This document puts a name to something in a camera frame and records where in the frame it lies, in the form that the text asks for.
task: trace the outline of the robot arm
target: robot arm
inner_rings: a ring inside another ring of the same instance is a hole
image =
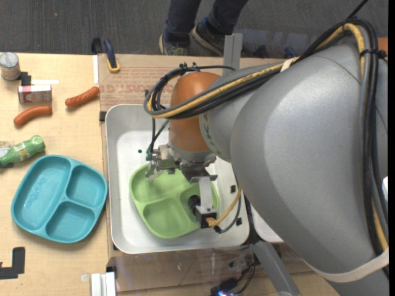
[[[344,30],[356,45],[331,46]],[[181,145],[192,128],[181,127],[181,139],[170,132],[169,142],[178,167],[232,163],[259,215],[323,273],[353,271],[388,248],[388,201],[375,190],[388,176],[388,64],[370,30],[342,23],[281,73],[281,65],[250,67],[208,82],[184,104],[161,110],[155,91],[145,103],[170,122],[199,115],[206,156],[185,150],[196,145]],[[182,79],[193,84],[200,73]],[[380,267],[330,284],[341,295],[389,295],[388,267]]]

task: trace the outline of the teal divided plate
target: teal divided plate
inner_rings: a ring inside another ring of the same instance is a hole
[[[189,183],[180,170],[169,175],[146,179],[148,165],[130,177],[129,190],[140,217],[156,236],[173,239],[197,230],[200,226],[188,207],[192,195],[200,195],[199,183]],[[211,184],[212,205],[219,209],[219,199]]]
[[[97,170],[61,155],[46,155],[23,177],[12,201],[12,218],[32,234],[71,244],[94,228],[107,191],[107,181]]]

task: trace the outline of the green bottle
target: green bottle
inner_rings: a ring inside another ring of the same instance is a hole
[[[45,144],[43,138],[38,135],[34,135],[28,141],[23,141],[11,147],[7,154],[0,158],[0,168],[4,167],[8,163],[24,161],[44,149]]]

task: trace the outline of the sausage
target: sausage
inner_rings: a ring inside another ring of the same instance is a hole
[[[29,119],[38,115],[49,115],[52,113],[52,107],[50,105],[38,105],[31,107],[30,109],[20,112],[17,117],[14,118],[14,124],[16,126],[22,126]]]
[[[66,99],[64,103],[67,107],[77,106],[82,103],[85,103],[86,101],[93,99],[95,96],[99,94],[99,92],[100,92],[99,87],[94,86],[78,96],[70,97]]]

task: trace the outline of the wooden table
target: wooden table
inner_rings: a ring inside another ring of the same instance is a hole
[[[52,85],[52,115],[37,117],[21,128],[13,119],[33,104],[20,104],[20,81],[0,78],[0,141],[18,143],[39,134],[46,155],[74,158],[103,172],[99,98],[73,110],[64,101],[92,87],[93,61],[90,55],[18,54],[20,68],[34,80],[59,80]],[[104,273],[107,255],[107,227],[102,212],[95,228],[84,240],[60,244],[19,228],[11,217],[11,203],[25,173],[44,153],[0,169],[0,262],[10,267],[12,249],[25,247],[25,273],[17,279],[0,280],[0,295],[89,295],[89,274]]]

